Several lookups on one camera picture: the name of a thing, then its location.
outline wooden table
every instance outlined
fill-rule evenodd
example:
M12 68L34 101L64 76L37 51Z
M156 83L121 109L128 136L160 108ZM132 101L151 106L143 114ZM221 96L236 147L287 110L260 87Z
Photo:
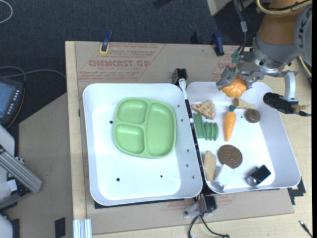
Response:
M195 50L201 49L200 45L193 45L192 59L195 59ZM208 57L209 50L206 49L205 56ZM73 195L73 217L75 220L87 218L85 205L84 172L81 144L81 127L78 116L78 85L76 68L75 42L65 43L66 52L66 72L67 72L67 94L69 113L69 133L70 133L70 155L71 155L71 175L72 175L72 195ZM300 73L296 76L296 95L300 104L310 104L312 90L306 76L294 61L290 70L297 70ZM283 78L273 78L266 76L263 83L267 84L274 93L284 94ZM302 220L310 231L313 231L313 209L312 209L312 119L297 115L281 114L282 120L294 151L301 176L305 185L306 193L302 197L296 197L294 214L281 216L269 216L252 219L222 221L210 223L210 228L217 233L229 234L231 238L247 237L309 237L300 226ZM187 237L188 226L175 226L159 229L148 229L130 232L120 232L112 234L95 235L97 238L143 238L143 237ZM214 237L203 224L194 225L192 235L197 237Z

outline blue clamp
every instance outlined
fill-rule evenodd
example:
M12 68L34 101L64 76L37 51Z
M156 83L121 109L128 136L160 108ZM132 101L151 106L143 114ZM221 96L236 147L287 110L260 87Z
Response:
M108 50L109 50L108 43L111 39L111 36L112 36L112 30L106 30L104 42L100 44L100 48L99 48L99 53L101 55L106 55L108 53Z
M211 36L211 42L216 44L214 51L216 52L217 56L223 56L223 47L222 47L222 36L219 33L213 33Z

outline plastic tray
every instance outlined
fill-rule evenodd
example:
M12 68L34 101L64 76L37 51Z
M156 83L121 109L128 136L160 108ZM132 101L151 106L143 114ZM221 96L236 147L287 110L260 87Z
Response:
M212 100L215 105L216 116L214 120L204 119L218 124L218 138L214 140L198 139L199 150L204 160L204 154L210 150L216 156L217 176L222 164L217 152L222 145L231 144L237 147L242 155L242 164L234 169L233 176L224 189L219 188L212 181L207 185L216 193L234 193L241 191L276 189L294 187L300 181L300 172L296 159L288 140L280 113L263 103L265 93L271 92L270 88L256 82L253 87L243 93L241 99L252 104L261 114L257 123L250 123L244 118L243 109L235 109L237 120L230 140L224 138L223 118L232 104L233 98L228 98L222 91L218 91L215 82L193 82L187 87L187 96L190 104ZM255 168L261 165L271 171L271 175L258 186L249 186L246 177Z
M140 158L119 150L113 139L117 105L146 98L169 105L176 117L175 147L164 158ZM202 178L182 91L163 84L91 84L83 93L89 182L93 199L105 206L192 198Z
M175 146L175 112L163 102L125 98L115 111L113 138L116 146L127 154L166 157Z

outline device screen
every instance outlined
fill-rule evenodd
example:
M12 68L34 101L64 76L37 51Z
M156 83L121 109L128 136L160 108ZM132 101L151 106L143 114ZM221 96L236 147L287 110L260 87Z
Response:
M0 118L3 118L10 100L14 94L15 87L0 82Z

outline brown cookie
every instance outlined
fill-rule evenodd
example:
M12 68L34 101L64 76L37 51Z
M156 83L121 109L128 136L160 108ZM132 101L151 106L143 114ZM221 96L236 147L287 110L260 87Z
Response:
M248 122L255 123L260 120L260 113L255 109L247 109L244 116Z
M242 163L240 150L233 145L223 145L218 150L218 158L222 164L226 164L232 169L237 168Z

